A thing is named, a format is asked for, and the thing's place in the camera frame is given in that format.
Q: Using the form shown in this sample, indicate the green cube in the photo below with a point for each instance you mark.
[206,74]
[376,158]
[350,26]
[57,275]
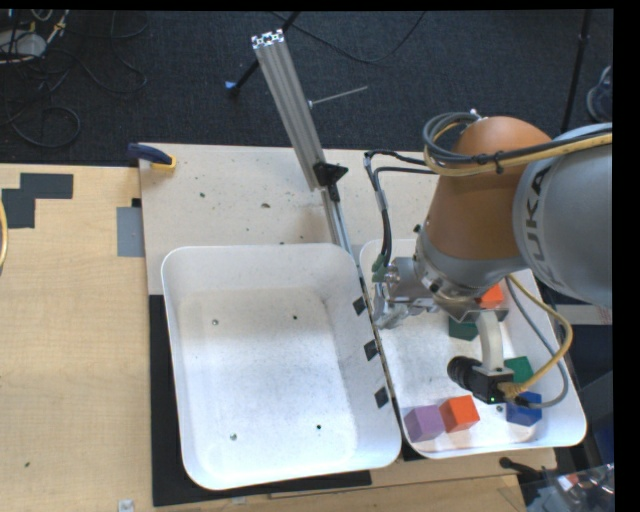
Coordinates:
[462,331]
[520,369]

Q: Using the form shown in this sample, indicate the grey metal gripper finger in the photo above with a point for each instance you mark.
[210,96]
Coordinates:
[398,315]
[380,305]

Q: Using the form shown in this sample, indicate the black cylinder on white bracket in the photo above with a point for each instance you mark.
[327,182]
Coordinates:
[487,345]

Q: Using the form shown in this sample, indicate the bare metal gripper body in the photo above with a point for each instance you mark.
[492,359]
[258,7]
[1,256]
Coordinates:
[407,285]

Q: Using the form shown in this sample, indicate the orange cube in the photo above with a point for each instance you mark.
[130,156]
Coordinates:
[492,296]
[460,414]

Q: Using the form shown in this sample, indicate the pale wooden board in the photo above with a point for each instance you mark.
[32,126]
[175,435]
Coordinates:
[225,200]

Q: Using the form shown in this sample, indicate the white plastic tray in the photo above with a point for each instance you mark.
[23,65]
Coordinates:
[425,365]
[265,370]

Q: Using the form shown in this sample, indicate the purple cube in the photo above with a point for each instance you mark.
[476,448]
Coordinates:
[424,424]

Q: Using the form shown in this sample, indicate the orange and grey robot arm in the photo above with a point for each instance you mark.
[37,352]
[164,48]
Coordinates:
[480,210]

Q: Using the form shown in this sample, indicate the blue cube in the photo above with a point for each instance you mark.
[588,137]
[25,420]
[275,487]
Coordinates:
[520,414]

